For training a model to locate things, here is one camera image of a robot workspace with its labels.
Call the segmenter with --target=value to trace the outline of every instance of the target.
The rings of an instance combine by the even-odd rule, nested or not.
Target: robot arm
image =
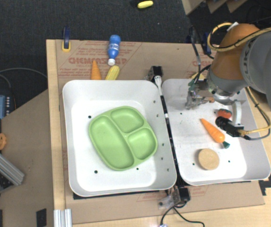
[[[224,105],[232,104],[230,97],[245,87],[266,94],[271,108],[271,28],[237,24],[228,29],[219,47],[213,47],[210,36],[221,26],[231,23],[217,26],[208,36],[208,45],[217,53],[207,80],[190,85],[186,108],[211,102],[211,97]]]

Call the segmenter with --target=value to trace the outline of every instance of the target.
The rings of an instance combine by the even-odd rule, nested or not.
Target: orange carrot
[[[214,125],[212,125],[205,119],[201,119],[201,122],[215,142],[223,143],[224,148],[229,147],[229,144],[225,141],[225,135],[218,128],[216,128]]]
[[[221,108],[218,110],[217,115],[218,115],[218,117],[221,116],[221,117],[229,119],[232,116],[232,113],[231,113],[231,111],[229,111],[227,109]]]
[[[98,64],[97,64],[97,62],[95,60],[92,62],[91,80],[102,80]]]

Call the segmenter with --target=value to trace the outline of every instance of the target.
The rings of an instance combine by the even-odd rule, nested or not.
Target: yellow corn
[[[117,79],[119,73],[120,73],[120,67],[114,65],[114,66],[110,67],[105,80],[115,80],[115,79]]]

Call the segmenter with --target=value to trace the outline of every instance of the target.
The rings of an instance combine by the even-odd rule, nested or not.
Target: wooden table
[[[142,43],[150,49],[149,55],[152,61],[144,61],[147,68],[151,65],[158,65],[159,61],[153,61],[154,57],[157,57],[159,47],[156,43]],[[180,50],[181,57],[185,55],[185,45],[181,44],[173,46],[172,44],[162,44],[161,47],[167,46],[173,47],[175,50]],[[47,49],[47,70],[48,70],[48,91],[49,91],[49,109],[50,109],[50,131],[51,131],[51,149],[52,149],[52,169],[53,169],[53,190],[54,190],[54,209],[64,210],[66,209],[65,193],[64,193],[64,176],[63,176],[63,156],[62,156],[62,138],[61,138],[61,124],[59,113],[59,87],[58,87],[58,70],[57,70],[57,53],[56,53],[56,40],[46,41]],[[170,61],[164,61],[164,77],[174,78],[174,73],[169,73],[170,66],[174,68],[174,65]],[[181,75],[176,71],[177,78],[185,77],[185,74]],[[264,111],[271,118],[271,111],[263,95],[257,95],[260,101],[260,105]],[[258,127],[263,127],[265,122],[262,117],[259,116],[257,111],[253,111],[256,123]],[[263,139],[263,143],[269,157],[271,164],[271,135]],[[267,195],[264,197],[265,205],[245,207],[245,208],[233,208],[233,209],[221,209],[203,212],[193,212],[184,214],[184,217],[190,220],[198,220],[205,223],[205,226],[211,227],[226,227],[226,226],[271,226],[271,188],[266,190]],[[77,224],[78,227],[158,227],[161,216],[145,217],[145,218],[133,218],[123,220],[113,220],[104,222],[95,222],[87,224]],[[168,226],[200,226],[199,224],[185,223],[178,215],[169,214],[165,218],[165,223]]]

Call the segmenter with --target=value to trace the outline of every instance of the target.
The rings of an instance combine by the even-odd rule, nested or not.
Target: white tray
[[[145,80],[73,80],[63,88],[69,183],[79,196],[90,197],[171,188],[177,178],[159,91]],[[136,108],[158,140],[157,152],[147,161],[115,171],[104,164],[89,137],[95,116],[120,106]]]
[[[169,79],[162,85],[182,179],[190,185],[204,185],[267,178],[271,167],[262,140],[233,138],[224,132],[226,141],[230,143],[230,147],[225,149],[222,144],[213,141],[199,120],[205,118],[215,125],[216,110],[225,108],[232,111],[230,106],[214,102],[200,105],[196,110],[185,109],[189,82],[189,79]],[[232,99],[246,100],[242,104],[242,124],[245,129],[256,129],[244,90]],[[199,166],[198,152],[203,148],[218,153],[220,164],[217,169],[204,170]]]

